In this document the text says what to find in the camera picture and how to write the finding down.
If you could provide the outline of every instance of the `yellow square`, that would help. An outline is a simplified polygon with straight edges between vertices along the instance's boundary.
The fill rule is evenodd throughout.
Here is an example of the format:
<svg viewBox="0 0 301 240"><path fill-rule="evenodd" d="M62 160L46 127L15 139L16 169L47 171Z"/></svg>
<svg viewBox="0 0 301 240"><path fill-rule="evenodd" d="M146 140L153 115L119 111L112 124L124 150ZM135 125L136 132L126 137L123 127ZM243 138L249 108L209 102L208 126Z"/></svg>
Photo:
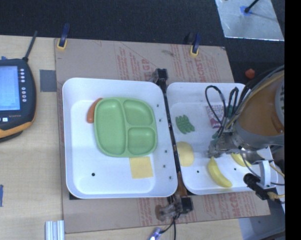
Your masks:
<svg viewBox="0 0 301 240"><path fill-rule="evenodd" d="M130 157L130 172L133 179L153 177L153 168L149 156Z"/></svg>

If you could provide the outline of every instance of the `table surface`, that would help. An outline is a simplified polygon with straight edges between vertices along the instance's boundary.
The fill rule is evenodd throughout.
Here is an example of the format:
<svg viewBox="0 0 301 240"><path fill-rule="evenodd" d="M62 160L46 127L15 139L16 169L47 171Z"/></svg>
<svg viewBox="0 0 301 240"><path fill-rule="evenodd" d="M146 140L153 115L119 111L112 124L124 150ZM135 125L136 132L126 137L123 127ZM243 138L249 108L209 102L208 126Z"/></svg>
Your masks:
<svg viewBox="0 0 301 240"><path fill-rule="evenodd" d="M21 59L29 36L0 35L0 58ZM54 38L37 37L29 55L37 86L37 110L33 125L22 134L0 143L0 240L45 239L45 222L63 219L59 151L57 93L40 92L40 70L55 69ZM138 227L66 234L75 239L148 239L155 227ZM174 238L171 227L160 239ZM181 223L176 239L243 239L238 219Z"/></svg>

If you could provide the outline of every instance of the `white tray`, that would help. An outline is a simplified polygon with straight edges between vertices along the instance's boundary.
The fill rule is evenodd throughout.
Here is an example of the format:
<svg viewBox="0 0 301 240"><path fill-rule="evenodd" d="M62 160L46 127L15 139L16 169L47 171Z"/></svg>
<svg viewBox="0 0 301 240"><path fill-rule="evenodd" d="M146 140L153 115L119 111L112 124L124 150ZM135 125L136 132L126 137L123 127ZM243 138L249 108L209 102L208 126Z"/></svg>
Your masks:
<svg viewBox="0 0 301 240"><path fill-rule="evenodd" d="M191 166L181 166L181 175L185 187L193 194L206 195L217 193L244 192L251 191L244 183L244 175L250 173L246 167L238 165L230 154L222 154L216 158L219 169L232 182L231 188L224 188L217 185L210 173L207 165L209 158L207 156L208 147L212 135L217 131L212 128L206 111L208 103L205 98L205 89L209 85L217 86L223 93L226 105L228 104L230 91L237 87L241 93L244 85L240 83L190 83L175 82L167 88L167 99L169 112L171 116L172 128L176 142L187 142L194 151L194 162ZM210 88L207 92L211 105L221 105L219 93ZM175 123L175 118L186 115L189 121L195 127L195 131L187 134L181 133ZM266 159L272 159L269 148L260 150L259 153ZM259 165L252 165L254 172L260 175ZM278 181L278 174L271 170L271 181Z"/></svg>
<svg viewBox="0 0 301 240"><path fill-rule="evenodd" d="M153 177L133 179L128 157L103 154L94 124L86 121L98 98L140 99L153 109L157 146L150 157ZM81 199L168 197L177 189L177 174L163 92L151 82L71 78L62 88L66 184Z"/></svg>

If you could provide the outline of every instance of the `screen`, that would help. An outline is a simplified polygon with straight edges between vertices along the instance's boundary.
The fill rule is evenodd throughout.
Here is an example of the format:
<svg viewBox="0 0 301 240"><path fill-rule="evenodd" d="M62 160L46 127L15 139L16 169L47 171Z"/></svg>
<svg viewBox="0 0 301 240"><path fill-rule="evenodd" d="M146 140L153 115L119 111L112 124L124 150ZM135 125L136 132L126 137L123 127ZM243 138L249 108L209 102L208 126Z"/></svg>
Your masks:
<svg viewBox="0 0 301 240"><path fill-rule="evenodd" d="M20 109L18 67L0 66L0 111Z"/></svg>

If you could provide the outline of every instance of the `blue clamp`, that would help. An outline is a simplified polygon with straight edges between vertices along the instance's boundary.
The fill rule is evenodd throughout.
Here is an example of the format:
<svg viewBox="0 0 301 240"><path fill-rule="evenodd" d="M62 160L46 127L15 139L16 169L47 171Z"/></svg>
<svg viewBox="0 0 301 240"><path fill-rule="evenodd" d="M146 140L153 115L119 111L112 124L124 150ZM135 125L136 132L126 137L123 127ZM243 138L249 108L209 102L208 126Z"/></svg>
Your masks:
<svg viewBox="0 0 301 240"><path fill-rule="evenodd" d="M57 48L60 50L65 50L66 45L67 45L67 35L69 34L70 31L70 24L69 23L65 23L64 28L62 30L61 33L61 37L58 39L57 42Z"/></svg>
<svg viewBox="0 0 301 240"><path fill-rule="evenodd" d="M192 42L192 45L190 47L190 56L195 58L199 54L199 46L200 46L200 33L197 32L195 36L195 40Z"/></svg>

